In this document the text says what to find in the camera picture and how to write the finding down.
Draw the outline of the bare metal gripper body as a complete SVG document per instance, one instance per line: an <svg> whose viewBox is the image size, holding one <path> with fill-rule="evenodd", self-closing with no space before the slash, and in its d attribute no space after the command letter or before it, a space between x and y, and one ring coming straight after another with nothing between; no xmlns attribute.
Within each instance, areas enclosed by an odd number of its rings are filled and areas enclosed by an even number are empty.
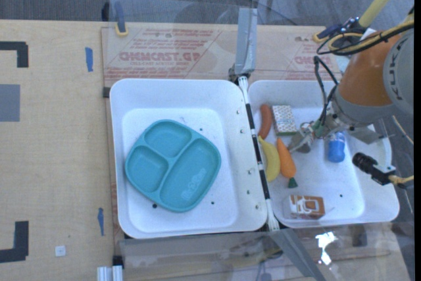
<svg viewBox="0 0 421 281"><path fill-rule="evenodd" d="M312 143L315 139L324 139L330 134L342 132L354 128L354 124L348 124L339 119L337 114L329 113L324 117L304 124L300 129L302 141Z"/></svg>

